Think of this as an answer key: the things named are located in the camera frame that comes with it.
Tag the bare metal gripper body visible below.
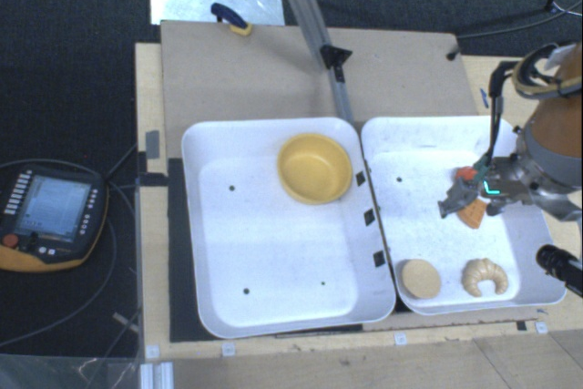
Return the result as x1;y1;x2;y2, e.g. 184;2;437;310
475;155;583;223

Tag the orange pizza slice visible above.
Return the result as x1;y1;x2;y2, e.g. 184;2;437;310
455;199;487;230

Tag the white plastic tray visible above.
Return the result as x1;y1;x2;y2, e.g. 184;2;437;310
180;117;397;340
360;115;568;317

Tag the beige croissant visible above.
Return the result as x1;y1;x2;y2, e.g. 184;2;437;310
460;257;510;299

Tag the tan round biscuit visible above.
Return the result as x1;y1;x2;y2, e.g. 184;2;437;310
400;259;443;301

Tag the yellow bowl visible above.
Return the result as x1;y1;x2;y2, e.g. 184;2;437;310
276;132;354;206

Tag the brown cardboard board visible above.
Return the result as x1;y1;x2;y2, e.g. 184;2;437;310
159;19;539;333

